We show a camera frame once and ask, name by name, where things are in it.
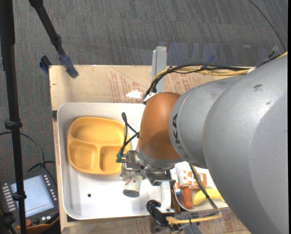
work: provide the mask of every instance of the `orange plastic tray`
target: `orange plastic tray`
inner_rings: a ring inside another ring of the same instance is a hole
[[[116,154],[123,142],[121,122],[103,117],[79,117],[72,122],[68,133],[69,162],[84,173],[119,173],[121,163],[116,163]]]

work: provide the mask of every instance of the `yellow banana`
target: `yellow banana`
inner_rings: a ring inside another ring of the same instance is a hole
[[[206,192],[207,192],[207,194],[209,195],[209,197],[211,199],[221,199],[224,202],[223,197],[221,196],[221,194],[219,193],[219,191],[217,189],[215,189],[215,188],[206,188]],[[194,195],[192,203],[193,203],[194,206],[196,206],[196,205],[201,204],[204,200],[206,200],[205,195],[203,194],[202,191],[198,191]]]

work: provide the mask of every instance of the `black tripod leg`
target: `black tripod leg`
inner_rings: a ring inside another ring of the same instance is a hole
[[[78,75],[78,72],[75,70],[70,58],[65,54],[62,47],[62,39],[58,35],[50,21],[47,11],[43,6],[43,0],[29,0],[30,4],[36,10],[44,28],[46,29],[51,43],[55,46],[58,54],[59,60],[63,66],[67,66],[66,72],[71,76],[75,77]]]
[[[13,156],[17,192],[13,199],[19,202],[19,219],[21,233],[26,234],[25,204],[26,198],[23,181],[21,142],[19,129],[22,125],[19,118],[18,88],[15,71],[15,33],[12,0],[0,0],[0,42],[3,67],[5,70],[8,94],[9,119],[5,121],[5,128],[12,132]]]

